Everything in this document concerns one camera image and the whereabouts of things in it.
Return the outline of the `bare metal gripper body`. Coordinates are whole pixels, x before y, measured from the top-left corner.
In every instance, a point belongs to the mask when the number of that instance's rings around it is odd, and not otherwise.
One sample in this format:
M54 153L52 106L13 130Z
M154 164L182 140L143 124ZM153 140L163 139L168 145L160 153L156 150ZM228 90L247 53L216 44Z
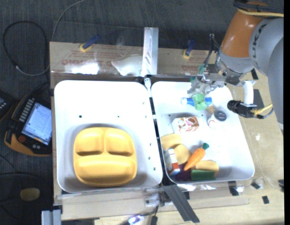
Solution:
M201 64L198 68L199 80L212 87L223 87L226 84L238 85L242 74L228 69L223 64Z

